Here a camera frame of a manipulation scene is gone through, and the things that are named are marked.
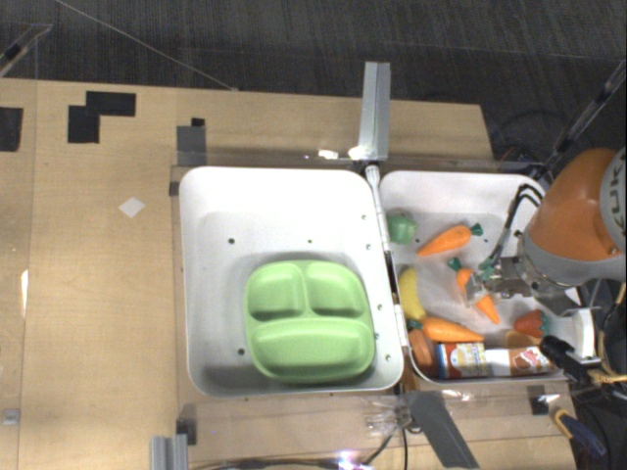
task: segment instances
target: white diamond sticker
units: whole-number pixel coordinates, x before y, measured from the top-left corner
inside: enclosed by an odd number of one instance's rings
[[[120,206],[120,211],[122,211],[128,217],[136,217],[137,214],[145,207],[146,204],[144,204],[139,199],[132,197]]]

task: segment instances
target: green tray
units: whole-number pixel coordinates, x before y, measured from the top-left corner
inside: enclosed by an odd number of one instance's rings
[[[348,380],[374,358],[365,289],[346,266],[282,261],[253,272],[246,284],[251,357],[267,377],[292,384]]]

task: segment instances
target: wood surface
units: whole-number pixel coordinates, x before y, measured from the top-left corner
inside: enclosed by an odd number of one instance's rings
[[[345,152],[357,142],[361,102],[0,79],[0,106],[33,88],[36,106],[23,100],[36,109],[36,151],[18,468],[147,469],[150,438],[171,436],[177,416],[168,193],[176,126],[204,118],[209,151]],[[101,117],[100,144],[68,144],[68,105],[84,105],[86,90],[136,93],[136,117]],[[491,158],[475,106],[393,102],[390,141],[393,154]],[[18,186],[3,168],[2,187]],[[145,204],[134,218],[119,210],[130,198]],[[481,396],[486,417],[459,416],[485,468],[571,467],[568,442],[548,418],[533,419],[524,402],[511,412],[490,392]],[[229,412],[224,423],[237,423]],[[529,422],[538,437],[518,437]],[[0,449],[16,441],[5,428]],[[422,436],[411,443],[411,468],[438,468]],[[2,468],[15,467],[2,457]],[[392,447],[377,468],[398,468],[399,457]]]

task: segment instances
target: wooden table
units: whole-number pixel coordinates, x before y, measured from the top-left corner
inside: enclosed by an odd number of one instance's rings
[[[69,144],[68,105],[84,105],[87,90],[136,93],[136,116],[101,117],[100,144]],[[361,100],[0,79],[0,106],[24,108],[25,120],[23,147],[0,154],[0,204],[21,217],[32,208],[20,235],[0,232],[0,246],[9,235],[22,238],[30,281],[20,391],[0,395],[2,407],[21,404],[22,419],[0,427],[0,467],[148,468],[151,437],[171,436],[177,416],[169,197],[176,127],[204,118],[210,151],[345,153],[357,142]],[[437,103],[392,102],[390,150],[492,157],[478,107]],[[145,204],[134,218],[119,210],[130,198]],[[2,268],[21,265],[0,256]],[[15,308],[16,297],[0,302]],[[19,315],[0,315],[22,332]],[[13,356],[19,368],[20,351]],[[6,374],[10,359],[0,359]],[[568,404],[563,384],[551,391]],[[483,468],[574,467],[551,420],[507,411],[498,399],[508,396],[477,392],[485,416],[477,418],[479,409],[458,417],[465,436],[487,434],[470,437]],[[518,437],[524,425],[534,435]],[[439,468],[422,436],[410,443],[410,468]],[[402,467],[398,445],[377,468]]]

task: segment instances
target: metal bracket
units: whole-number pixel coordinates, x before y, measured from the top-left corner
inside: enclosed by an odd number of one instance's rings
[[[153,437],[150,441],[150,470],[188,470],[187,436]]]
[[[366,63],[363,73],[362,123],[358,146],[349,150],[354,161],[385,161],[390,141],[389,63]]]

